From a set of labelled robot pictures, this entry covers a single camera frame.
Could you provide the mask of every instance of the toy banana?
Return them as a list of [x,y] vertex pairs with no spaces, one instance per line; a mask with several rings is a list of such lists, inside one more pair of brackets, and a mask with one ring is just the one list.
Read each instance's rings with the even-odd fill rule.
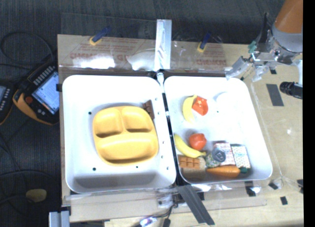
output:
[[193,116],[191,108],[192,108],[193,101],[196,97],[197,97],[197,95],[193,95],[192,97],[186,98],[184,100],[183,109],[182,109],[183,116],[184,116],[185,120],[192,123],[192,124],[195,121],[195,117]]
[[183,155],[185,155],[187,157],[198,158],[199,156],[206,155],[206,152],[200,152],[200,151],[193,149],[190,146],[188,146],[182,140],[182,138],[177,134],[174,134],[174,141],[175,141],[175,146],[178,149],[178,151],[180,151]]

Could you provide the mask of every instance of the black tape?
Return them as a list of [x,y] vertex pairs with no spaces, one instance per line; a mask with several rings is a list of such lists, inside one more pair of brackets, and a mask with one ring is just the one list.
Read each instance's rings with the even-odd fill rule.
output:
[[246,189],[246,193],[249,196],[256,196],[255,191],[253,190],[254,187],[254,183],[252,181],[247,181],[245,182],[245,189]]
[[299,187],[301,188],[300,189],[300,193],[303,194],[303,179],[299,179],[299,180],[296,180],[296,181],[299,184]]
[[[199,196],[199,198],[204,201],[205,200],[205,195],[203,192],[196,192],[197,195]],[[178,204],[178,203],[184,203],[185,200],[183,199],[182,195],[181,194],[175,194],[176,197],[173,197],[175,198],[174,201]]]
[[278,86],[276,84],[266,84],[273,106],[284,106]]
[[61,207],[60,212],[61,211],[69,211],[69,216],[71,216],[71,206],[63,206],[63,207]]
[[276,72],[275,69],[270,69],[270,73],[271,73],[272,75],[276,75],[276,74],[277,74],[277,72]]
[[168,218],[165,218],[163,222],[163,227],[169,227],[170,225],[171,225],[171,220],[169,220]]
[[63,84],[59,83],[59,84],[56,84],[56,90],[58,92],[62,92],[63,91]]
[[274,190],[277,190],[278,189],[278,186],[276,184],[274,184],[273,182],[269,183],[269,186],[271,188],[273,188]]
[[79,193],[75,192],[75,191],[72,191],[70,190],[70,195],[78,195]]
[[287,200],[285,196],[280,197],[282,205],[287,205]]
[[209,215],[209,212],[203,205],[200,197],[191,185],[177,186],[177,191],[181,194],[191,212],[195,216],[199,224],[207,223],[208,225],[214,225],[215,222]]

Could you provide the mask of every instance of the tomato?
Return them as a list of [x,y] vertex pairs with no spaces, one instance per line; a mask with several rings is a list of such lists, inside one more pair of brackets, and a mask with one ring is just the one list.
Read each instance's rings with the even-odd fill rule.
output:
[[189,144],[193,149],[201,151],[207,143],[207,139],[203,133],[194,133],[189,137]]
[[207,100],[202,97],[197,97],[192,105],[192,109],[198,112],[201,116],[204,116],[208,112]]

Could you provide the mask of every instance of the metal bracket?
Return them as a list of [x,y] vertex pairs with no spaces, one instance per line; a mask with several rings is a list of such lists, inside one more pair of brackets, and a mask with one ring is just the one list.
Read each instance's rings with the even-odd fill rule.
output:
[[49,227],[70,227],[69,211],[49,212]]

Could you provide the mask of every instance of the carrot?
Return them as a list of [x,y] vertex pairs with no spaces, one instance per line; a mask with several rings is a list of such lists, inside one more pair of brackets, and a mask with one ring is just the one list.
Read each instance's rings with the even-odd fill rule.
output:
[[221,175],[226,177],[237,177],[240,174],[240,169],[235,165],[217,166],[206,169],[208,173]]

